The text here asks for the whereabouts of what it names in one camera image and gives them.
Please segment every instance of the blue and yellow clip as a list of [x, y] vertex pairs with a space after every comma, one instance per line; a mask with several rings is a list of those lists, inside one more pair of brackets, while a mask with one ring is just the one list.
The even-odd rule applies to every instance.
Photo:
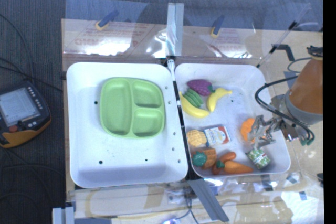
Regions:
[[109, 22], [114, 20], [114, 18], [116, 18], [118, 15], [119, 15], [119, 12], [117, 10], [110, 12], [102, 20], [96, 22], [96, 29], [99, 31], [102, 31], [104, 28], [106, 28], [109, 25]]
[[223, 24], [224, 15], [220, 15], [212, 24], [211, 36], [217, 38], [219, 36], [219, 30]]

